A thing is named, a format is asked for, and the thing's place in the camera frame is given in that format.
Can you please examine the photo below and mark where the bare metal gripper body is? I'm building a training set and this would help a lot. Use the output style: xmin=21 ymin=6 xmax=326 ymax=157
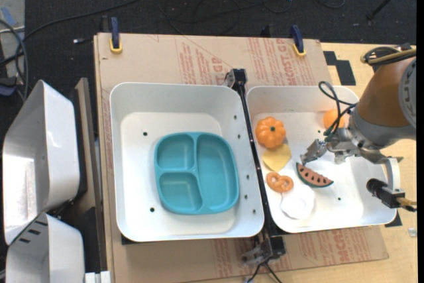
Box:
xmin=325 ymin=127 xmax=369 ymax=165

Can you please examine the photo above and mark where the toy watermelon slice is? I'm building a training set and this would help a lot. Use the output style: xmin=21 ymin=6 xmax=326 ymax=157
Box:
xmin=295 ymin=162 xmax=335 ymax=189

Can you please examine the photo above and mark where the orange ball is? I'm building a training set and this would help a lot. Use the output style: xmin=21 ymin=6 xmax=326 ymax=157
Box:
xmin=323 ymin=109 xmax=347 ymax=130

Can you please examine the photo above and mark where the yellow flat toy chip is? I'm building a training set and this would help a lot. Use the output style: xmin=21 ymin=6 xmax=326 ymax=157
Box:
xmin=262 ymin=143 xmax=293 ymax=173

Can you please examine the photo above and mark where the orange toy pretzel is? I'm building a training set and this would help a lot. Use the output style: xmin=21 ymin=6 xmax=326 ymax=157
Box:
xmin=266 ymin=172 xmax=295 ymax=194

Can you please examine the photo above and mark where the orange toy pumpkin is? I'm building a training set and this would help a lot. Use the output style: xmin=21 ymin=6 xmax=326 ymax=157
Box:
xmin=254 ymin=116 xmax=287 ymax=149

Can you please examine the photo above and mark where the white flat round toy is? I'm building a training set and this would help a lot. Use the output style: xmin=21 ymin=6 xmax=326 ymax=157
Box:
xmin=279 ymin=187 xmax=316 ymax=221

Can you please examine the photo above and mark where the white plastic tray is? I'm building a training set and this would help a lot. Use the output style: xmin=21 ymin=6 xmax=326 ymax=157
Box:
xmin=109 ymin=82 xmax=266 ymax=243
xmin=245 ymin=85 xmax=398 ymax=234
xmin=2 ymin=79 xmax=82 ymax=245
xmin=4 ymin=211 xmax=86 ymax=283

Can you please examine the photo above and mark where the thin black rod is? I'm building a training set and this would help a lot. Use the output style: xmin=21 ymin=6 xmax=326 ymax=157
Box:
xmin=235 ymin=82 xmax=278 ymax=243

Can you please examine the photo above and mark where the blue divided plate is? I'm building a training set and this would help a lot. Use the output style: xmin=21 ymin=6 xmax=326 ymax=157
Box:
xmin=153 ymin=131 xmax=241 ymax=216

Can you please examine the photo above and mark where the brown cardboard board red print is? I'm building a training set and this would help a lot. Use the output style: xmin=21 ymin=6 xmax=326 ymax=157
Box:
xmin=93 ymin=32 xmax=390 ymax=283

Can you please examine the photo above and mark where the black cylinder on white bracket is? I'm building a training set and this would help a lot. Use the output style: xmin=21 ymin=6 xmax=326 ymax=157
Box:
xmin=366 ymin=156 xmax=407 ymax=209

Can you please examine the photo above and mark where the black block with thin wires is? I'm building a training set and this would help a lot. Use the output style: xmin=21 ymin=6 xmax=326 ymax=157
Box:
xmin=226 ymin=68 xmax=248 ymax=90
xmin=240 ymin=235 xmax=287 ymax=265

